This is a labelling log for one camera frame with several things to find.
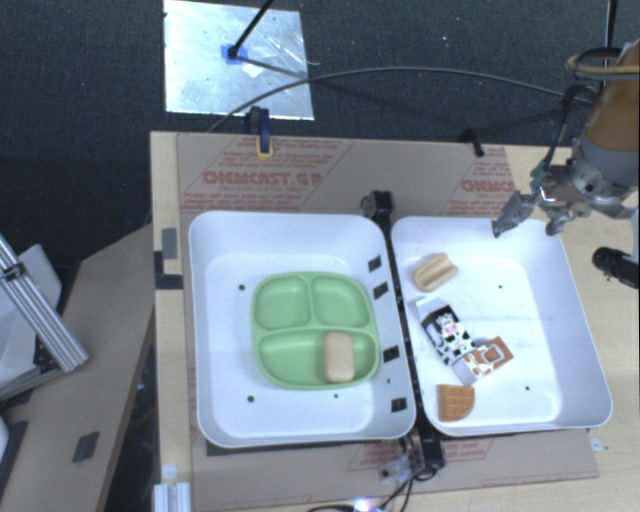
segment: metal plate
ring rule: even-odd
[[[228,61],[233,45],[258,9],[165,0],[165,95],[169,112],[228,114],[271,89],[307,76],[297,12],[270,9],[242,46],[251,60],[289,70]],[[272,117],[313,120],[308,85],[260,102]]]

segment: green divided plate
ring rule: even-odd
[[[324,337],[329,331],[353,340],[355,377],[324,377]],[[253,347],[272,382],[295,389],[332,389],[369,379],[380,364],[373,309],[356,281],[328,272],[292,272],[263,280],[251,302]]]

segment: waffle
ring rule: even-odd
[[[475,393],[471,386],[438,385],[438,409],[441,421],[465,418],[473,409]]]

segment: white tray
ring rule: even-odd
[[[488,219],[407,217],[392,232],[425,412],[451,436],[592,427],[612,403],[559,237],[528,220],[495,239]],[[431,294],[412,273],[424,258],[446,253],[458,275]],[[472,338],[500,336],[514,359],[474,384],[469,416],[438,418],[436,386],[458,384],[427,338],[416,300],[438,297]]]
[[[197,413],[207,439],[239,448],[390,439],[411,429],[411,379],[385,241],[375,224],[355,215],[207,212],[193,221],[189,247]],[[370,271],[378,257],[381,266]],[[251,297],[264,278],[294,271],[337,272],[365,288],[381,350],[370,380],[292,390],[262,374],[251,340]],[[374,299],[384,283],[388,291]],[[390,347],[399,357],[384,362]]]

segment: cardboard sheet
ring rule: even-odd
[[[514,184],[504,148],[483,158],[454,144],[276,137],[260,160],[255,138],[178,134],[176,145],[184,270],[192,483],[195,510],[307,504],[385,496],[394,483],[380,468],[398,459],[397,441],[221,452],[195,417],[193,319],[187,232],[206,210],[356,213],[372,190],[391,190],[394,217],[493,217]],[[447,466],[415,493],[597,476],[584,430],[445,442]]]

